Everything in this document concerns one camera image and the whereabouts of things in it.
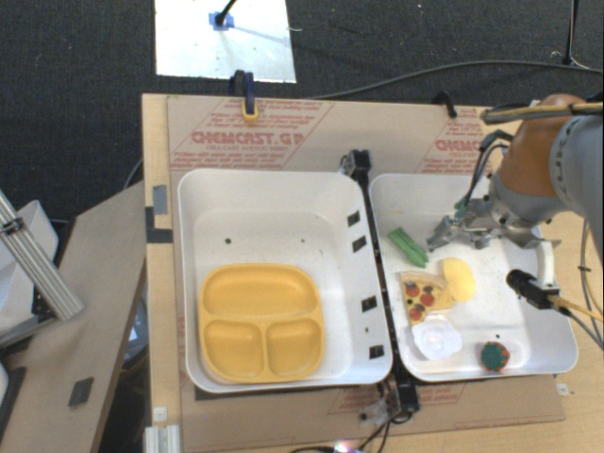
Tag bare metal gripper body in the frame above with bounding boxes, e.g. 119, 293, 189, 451
453, 197, 545, 251

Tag green toy beans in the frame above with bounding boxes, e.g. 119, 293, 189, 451
387, 226, 431, 269

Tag yellow toy potato chip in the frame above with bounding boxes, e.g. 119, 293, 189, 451
440, 257, 477, 303

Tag toy pizza slice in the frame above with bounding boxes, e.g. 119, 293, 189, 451
399, 271, 456, 327

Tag thin black rod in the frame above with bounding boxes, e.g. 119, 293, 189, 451
352, 167, 412, 389

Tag white plastic tray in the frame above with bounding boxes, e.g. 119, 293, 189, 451
176, 167, 394, 394
369, 173, 580, 383

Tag green and orange toy ball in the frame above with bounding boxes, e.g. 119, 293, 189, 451
479, 340, 512, 374

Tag brown cardboard board, red print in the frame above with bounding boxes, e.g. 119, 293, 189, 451
165, 95, 567, 444

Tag yellow divided plate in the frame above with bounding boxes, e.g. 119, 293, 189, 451
196, 261, 327, 386

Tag black cylinder on white bracket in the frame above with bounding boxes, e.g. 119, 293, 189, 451
505, 240, 563, 312

